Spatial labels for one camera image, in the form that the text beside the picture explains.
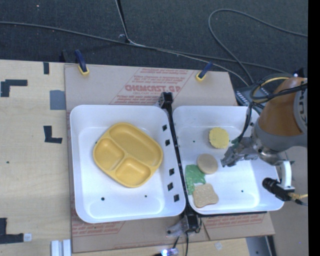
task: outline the white tray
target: white tray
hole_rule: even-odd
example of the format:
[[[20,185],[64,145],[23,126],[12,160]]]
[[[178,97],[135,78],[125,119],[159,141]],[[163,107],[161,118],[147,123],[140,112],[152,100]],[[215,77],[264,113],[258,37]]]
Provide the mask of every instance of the white tray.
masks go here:
[[[188,196],[191,207],[200,214],[275,211],[284,204],[262,186],[264,178],[279,178],[274,166],[258,159],[238,161],[235,166],[222,167],[220,160],[227,148],[215,149],[209,142],[209,131],[213,127],[225,129],[231,141],[239,136],[247,109],[245,106],[180,106],[173,112],[183,171],[187,165],[196,165],[197,157],[203,153],[212,154],[218,161],[217,172],[205,176],[206,182],[213,186],[219,197],[218,203],[197,208],[193,196]],[[252,111],[251,121],[255,122],[258,116],[257,112]],[[251,126],[244,136],[250,133]]]
[[[131,123],[154,140],[163,161],[142,186],[127,188],[98,168],[96,141],[112,125]],[[156,106],[80,105],[70,114],[75,209],[88,223],[179,215],[186,206],[167,114]]]

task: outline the blue clamp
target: blue clamp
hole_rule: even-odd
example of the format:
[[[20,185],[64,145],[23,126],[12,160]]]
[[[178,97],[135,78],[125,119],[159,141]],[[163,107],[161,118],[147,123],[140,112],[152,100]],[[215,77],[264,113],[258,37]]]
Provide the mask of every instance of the blue clamp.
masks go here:
[[[75,50],[74,54],[75,54],[75,57],[76,57],[76,59],[77,59],[77,61],[79,63],[78,68],[79,68],[80,73],[83,76],[88,75],[89,74],[89,69],[87,68],[85,59],[82,56],[81,52],[79,50]]]
[[[213,66],[213,63],[210,61],[202,71],[196,74],[195,79],[201,82],[205,78],[206,73],[211,69],[212,66]]]

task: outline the robotic arm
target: robotic arm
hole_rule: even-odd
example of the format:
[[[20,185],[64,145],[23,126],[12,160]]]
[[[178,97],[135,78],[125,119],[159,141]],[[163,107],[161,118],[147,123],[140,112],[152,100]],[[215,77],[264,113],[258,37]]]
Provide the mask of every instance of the robotic arm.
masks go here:
[[[256,91],[270,81],[285,79],[273,94],[256,97]],[[234,166],[238,161],[258,158],[275,166],[282,172],[282,181],[266,178],[262,185],[283,201],[293,198],[295,188],[291,186],[291,164],[281,153],[294,147],[308,147],[308,80],[302,77],[278,75],[259,81],[251,91],[253,102],[248,106],[242,133],[232,141],[221,160],[222,166]],[[243,137],[250,125],[252,107],[266,103],[254,124],[250,137]]]

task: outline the dark gray floor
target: dark gray floor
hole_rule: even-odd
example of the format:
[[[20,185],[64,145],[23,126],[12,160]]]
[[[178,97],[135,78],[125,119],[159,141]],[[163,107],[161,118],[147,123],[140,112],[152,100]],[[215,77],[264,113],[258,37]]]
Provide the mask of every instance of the dark gray floor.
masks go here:
[[[148,47],[180,51],[213,61],[251,84],[278,71],[303,68],[308,75],[307,0],[121,0],[130,40]],[[50,26],[125,42],[115,0],[0,1],[0,21]],[[247,68],[234,62],[217,39]],[[65,50],[74,62],[79,49],[88,64],[201,70],[205,63],[141,47],[62,32],[54,28],[0,23],[0,59],[59,62]],[[223,71],[219,67],[212,70]],[[245,84],[230,73],[234,88]]]

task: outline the yellow plate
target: yellow plate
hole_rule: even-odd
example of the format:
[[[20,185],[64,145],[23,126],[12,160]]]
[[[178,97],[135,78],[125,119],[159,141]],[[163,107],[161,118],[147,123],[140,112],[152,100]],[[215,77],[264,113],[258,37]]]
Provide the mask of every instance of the yellow plate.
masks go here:
[[[136,126],[119,122],[111,126],[93,149],[94,162],[115,181],[128,188],[147,182],[163,160],[161,146]]]

